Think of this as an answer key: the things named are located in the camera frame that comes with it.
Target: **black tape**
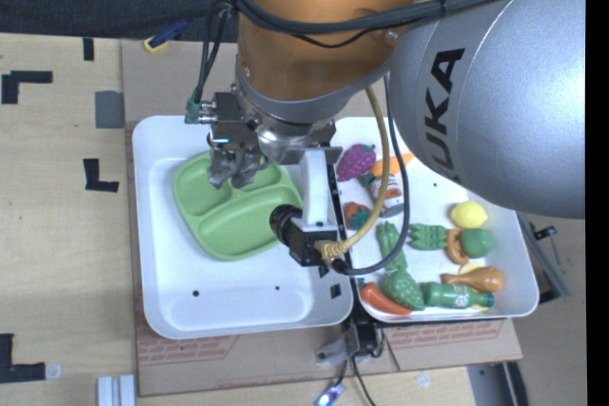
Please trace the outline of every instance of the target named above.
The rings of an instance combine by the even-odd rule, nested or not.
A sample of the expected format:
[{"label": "black tape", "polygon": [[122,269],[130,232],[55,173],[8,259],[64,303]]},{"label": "black tape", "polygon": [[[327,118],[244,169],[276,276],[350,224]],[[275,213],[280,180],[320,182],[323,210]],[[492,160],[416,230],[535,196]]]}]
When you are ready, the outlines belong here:
[{"label": "black tape", "polygon": [[11,71],[2,75],[2,100],[5,105],[15,105],[19,102],[19,84],[21,83],[52,83],[52,71]]},{"label": "black tape", "polygon": [[0,334],[0,384],[46,379],[47,366],[44,362],[12,363],[12,338],[13,334]]},{"label": "black tape", "polygon": [[95,92],[95,127],[125,127],[125,104],[122,93],[111,90]]},{"label": "black tape", "polygon": [[118,191],[119,182],[99,181],[98,159],[84,159],[83,164],[85,165],[85,176],[87,177],[85,189],[89,189],[91,191],[107,191],[111,193],[116,193]]},{"label": "black tape", "polygon": [[95,45],[93,44],[93,38],[83,38],[83,59],[85,61],[95,60]]}]

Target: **toy ketchup bottle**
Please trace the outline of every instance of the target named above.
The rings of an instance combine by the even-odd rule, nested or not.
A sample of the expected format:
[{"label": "toy ketchup bottle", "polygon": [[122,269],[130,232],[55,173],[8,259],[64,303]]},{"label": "toy ketchup bottle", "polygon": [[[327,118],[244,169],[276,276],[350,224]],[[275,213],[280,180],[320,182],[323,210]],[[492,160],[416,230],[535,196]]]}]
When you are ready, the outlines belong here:
[{"label": "toy ketchup bottle", "polygon": [[439,284],[426,282],[421,285],[426,306],[442,308],[469,308],[475,304],[490,308],[495,304],[492,293],[478,293],[465,284]]}]

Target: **table surface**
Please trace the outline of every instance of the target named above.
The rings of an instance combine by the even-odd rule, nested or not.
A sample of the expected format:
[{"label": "table surface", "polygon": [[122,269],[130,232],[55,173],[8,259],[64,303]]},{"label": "table surface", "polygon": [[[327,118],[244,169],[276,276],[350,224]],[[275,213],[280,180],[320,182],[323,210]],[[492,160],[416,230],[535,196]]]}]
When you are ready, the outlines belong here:
[{"label": "table surface", "polygon": [[[55,363],[59,378],[0,385],[0,404],[94,405],[98,377],[136,374],[125,131],[96,128],[95,93],[122,91],[120,41],[0,34],[0,74],[52,71],[51,85],[23,83],[0,105],[0,334],[12,361]],[[83,160],[99,159],[116,193],[86,191]],[[367,376],[379,405],[473,406],[467,369]],[[368,404],[355,378],[339,404]],[[317,380],[172,396],[139,405],[313,404]]]}]

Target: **yellow toy fruit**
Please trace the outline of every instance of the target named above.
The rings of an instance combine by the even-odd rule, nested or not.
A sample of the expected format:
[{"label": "yellow toy fruit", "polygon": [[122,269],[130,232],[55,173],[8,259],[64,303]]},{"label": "yellow toy fruit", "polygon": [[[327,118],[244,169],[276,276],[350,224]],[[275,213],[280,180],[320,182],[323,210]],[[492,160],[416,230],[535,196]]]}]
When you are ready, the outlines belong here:
[{"label": "yellow toy fruit", "polygon": [[481,204],[468,200],[456,204],[450,211],[450,218],[457,227],[478,228],[486,222],[488,215]]}]

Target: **brown cardboard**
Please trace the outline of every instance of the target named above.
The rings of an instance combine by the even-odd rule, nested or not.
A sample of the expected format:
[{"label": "brown cardboard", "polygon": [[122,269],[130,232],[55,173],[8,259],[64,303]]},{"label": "brown cardboard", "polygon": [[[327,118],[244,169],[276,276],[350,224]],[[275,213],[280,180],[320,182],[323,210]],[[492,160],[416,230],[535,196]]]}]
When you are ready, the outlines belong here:
[{"label": "brown cardboard", "polygon": [[[141,41],[122,42],[122,67],[128,158],[128,194],[136,306],[137,361],[140,396],[286,383],[338,375],[338,368],[318,365],[315,348],[337,339],[340,325],[171,340],[157,336],[143,312],[137,235],[137,209],[131,133],[153,115],[184,115],[186,100],[198,80],[200,43],[170,42],[157,54]],[[233,83],[236,45],[222,45],[204,99]],[[383,87],[375,91],[384,110]],[[363,93],[337,116],[371,116]],[[390,327],[380,358],[366,359],[364,375],[500,362],[522,357],[511,319]]]}]

